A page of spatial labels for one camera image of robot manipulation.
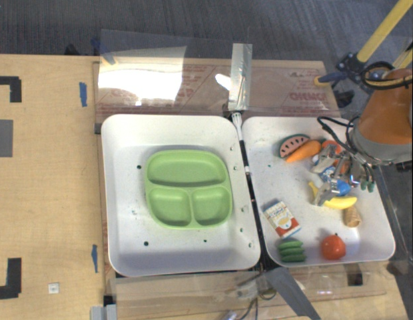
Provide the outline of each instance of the green plate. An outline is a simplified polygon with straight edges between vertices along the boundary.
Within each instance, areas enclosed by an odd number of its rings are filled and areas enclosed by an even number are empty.
[[[223,224],[232,213],[232,191],[224,162],[208,151],[160,151],[147,161],[147,205],[153,219],[173,229]]]

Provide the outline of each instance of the yellow banana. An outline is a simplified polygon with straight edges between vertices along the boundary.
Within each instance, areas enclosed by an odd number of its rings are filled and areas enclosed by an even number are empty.
[[[316,197],[316,194],[318,193],[318,188],[313,182],[309,182],[308,185],[312,188],[313,191],[313,197]],[[331,200],[327,200],[324,202],[324,205],[327,207],[330,207],[331,209],[347,209],[351,206],[353,206],[356,202],[358,201],[358,198],[355,196],[343,196],[343,197],[333,197]]]

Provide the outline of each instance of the wooden table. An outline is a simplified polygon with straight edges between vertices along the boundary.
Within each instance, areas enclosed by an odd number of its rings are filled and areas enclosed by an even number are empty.
[[[9,87],[0,85],[0,119],[13,120],[13,156],[0,157],[0,286],[6,284],[7,259],[22,261],[21,293],[0,299],[0,319],[89,319],[90,308],[103,304],[100,183],[93,133],[93,65],[98,61],[0,55],[0,76],[20,77],[23,98],[10,103]],[[86,107],[79,83],[87,85]],[[59,293],[49,293],[50,283],[59,283]],[[385,295],[314,306],[323,319],[406,319],[393,276],[384,270],[381,283]],[[291,315],[287,306],[261,307],[259,319],[285,314]]]

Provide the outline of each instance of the toy watermelon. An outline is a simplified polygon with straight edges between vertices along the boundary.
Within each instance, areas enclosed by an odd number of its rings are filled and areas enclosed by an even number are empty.
[[[278,156],[281,158],[287,157],[308,140],[310,140],[310,137],[306,134],[295,134],[285,137],[278,146]]]

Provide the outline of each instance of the yellow pole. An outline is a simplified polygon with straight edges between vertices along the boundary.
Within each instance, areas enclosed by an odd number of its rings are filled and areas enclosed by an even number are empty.
[[[393,9],[387,14],[387,17],[381,22],[377,30],[375,30],[363,48],[356,55],[360,62],[366,63],[369,58],[371,58],[372,54],[377,50],[412,5],[413,0],[399,0],[395,4]]]
[[[411,62],[413,58],[413,48],[409,51],[404,51],[400,56],[394,61],[393,66],[398,69],[405,69]]]

